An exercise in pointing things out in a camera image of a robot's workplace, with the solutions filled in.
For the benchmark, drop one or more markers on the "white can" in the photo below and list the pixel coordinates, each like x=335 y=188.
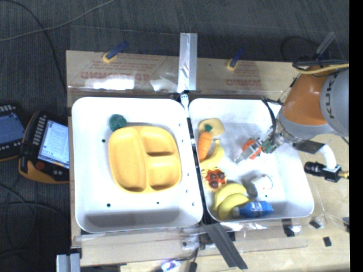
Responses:
x=262 y=183

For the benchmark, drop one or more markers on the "white plastic tray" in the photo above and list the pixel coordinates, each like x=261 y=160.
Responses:
x=93 y=180
x=286 y=186

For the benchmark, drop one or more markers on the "thin black and white rod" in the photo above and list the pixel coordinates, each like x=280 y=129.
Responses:
x=195 y=152

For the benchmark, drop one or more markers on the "beige biscuit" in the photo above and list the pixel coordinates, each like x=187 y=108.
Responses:
x=217 y=125

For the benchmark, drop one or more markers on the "blue bottle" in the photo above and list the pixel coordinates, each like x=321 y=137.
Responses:
x=255 y=209

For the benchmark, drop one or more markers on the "yellow banana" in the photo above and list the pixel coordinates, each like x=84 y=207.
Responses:
x=229 y=188
x=231 y=203
x=217 y=154

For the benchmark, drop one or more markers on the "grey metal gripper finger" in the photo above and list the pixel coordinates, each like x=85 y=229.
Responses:
x=242 y=155

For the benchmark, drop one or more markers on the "green broccoli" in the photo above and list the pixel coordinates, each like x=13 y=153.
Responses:
x=117 y=122

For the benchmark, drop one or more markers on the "grey oval object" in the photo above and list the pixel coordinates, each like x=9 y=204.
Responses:
x=251 y=190

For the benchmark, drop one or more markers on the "brown cardboard board, red print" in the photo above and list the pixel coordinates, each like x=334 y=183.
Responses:
x=255 y=75

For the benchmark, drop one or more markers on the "pizza slice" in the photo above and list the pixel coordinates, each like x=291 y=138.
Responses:
x=214 y=177

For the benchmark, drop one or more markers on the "orange and white packet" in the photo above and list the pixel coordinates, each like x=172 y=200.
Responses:
x=249 y=144

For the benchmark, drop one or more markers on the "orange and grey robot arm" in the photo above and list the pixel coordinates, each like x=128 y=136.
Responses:
x=309 y=103

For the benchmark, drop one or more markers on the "orange carrot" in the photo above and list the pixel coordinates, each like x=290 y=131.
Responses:
x=204 y=146

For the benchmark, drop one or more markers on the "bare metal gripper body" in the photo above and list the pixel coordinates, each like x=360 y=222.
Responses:
x=272 y=142

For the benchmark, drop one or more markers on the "black cylinder on white bracket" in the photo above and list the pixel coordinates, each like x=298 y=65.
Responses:
x=321 y=169

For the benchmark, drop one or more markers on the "yellow divided plate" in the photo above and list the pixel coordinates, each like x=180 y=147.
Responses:
x=127 y=157

